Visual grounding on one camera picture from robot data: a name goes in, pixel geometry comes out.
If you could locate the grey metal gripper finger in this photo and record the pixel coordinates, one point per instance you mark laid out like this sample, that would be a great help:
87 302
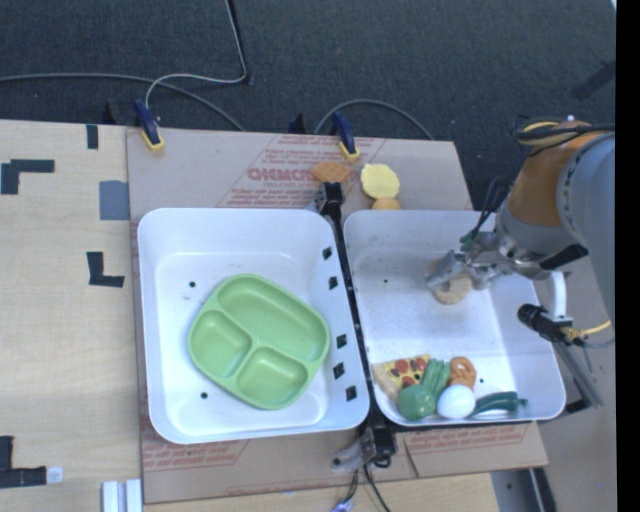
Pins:
445 270
481 279

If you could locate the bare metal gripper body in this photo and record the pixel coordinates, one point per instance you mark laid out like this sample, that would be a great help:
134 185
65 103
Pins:
492 252

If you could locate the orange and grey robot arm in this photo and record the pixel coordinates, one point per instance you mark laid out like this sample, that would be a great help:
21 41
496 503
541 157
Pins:
580 200

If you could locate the tan round biscuit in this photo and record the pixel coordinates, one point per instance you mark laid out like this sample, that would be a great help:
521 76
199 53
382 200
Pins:
452 295

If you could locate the white plastic tray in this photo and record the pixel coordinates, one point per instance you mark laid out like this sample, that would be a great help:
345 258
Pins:
170 400
400 320

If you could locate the brown toy doughnut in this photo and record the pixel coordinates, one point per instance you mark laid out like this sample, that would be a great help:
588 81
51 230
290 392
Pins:
462 371

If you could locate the green leafy toy vegetable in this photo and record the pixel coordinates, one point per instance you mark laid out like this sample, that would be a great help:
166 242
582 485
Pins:
436 375

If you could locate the toy pizza slice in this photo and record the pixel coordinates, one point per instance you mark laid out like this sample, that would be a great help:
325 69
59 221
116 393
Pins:
400 370

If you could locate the yellow round ridged toy food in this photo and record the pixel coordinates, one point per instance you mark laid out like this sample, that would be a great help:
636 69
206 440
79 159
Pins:
380 181

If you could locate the dark green toy chili pepper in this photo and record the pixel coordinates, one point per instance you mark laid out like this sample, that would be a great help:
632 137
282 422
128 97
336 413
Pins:
497 401

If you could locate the white toy egg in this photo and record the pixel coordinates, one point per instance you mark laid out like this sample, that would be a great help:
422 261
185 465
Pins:
456 401

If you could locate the green toy bell pepper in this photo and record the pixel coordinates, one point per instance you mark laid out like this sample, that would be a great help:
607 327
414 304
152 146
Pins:
415 402

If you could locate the orange waffle biscuit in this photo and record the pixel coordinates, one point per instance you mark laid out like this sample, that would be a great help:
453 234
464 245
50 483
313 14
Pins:
331 172

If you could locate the green divided plate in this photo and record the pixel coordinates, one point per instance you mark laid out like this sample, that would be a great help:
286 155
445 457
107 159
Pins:
257 342

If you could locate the brown cardboard board red print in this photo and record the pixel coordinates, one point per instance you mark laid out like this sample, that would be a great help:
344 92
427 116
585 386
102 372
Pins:
210 170

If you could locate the black cylinder on white bracket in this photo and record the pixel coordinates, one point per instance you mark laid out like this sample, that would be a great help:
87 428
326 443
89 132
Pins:
542 320

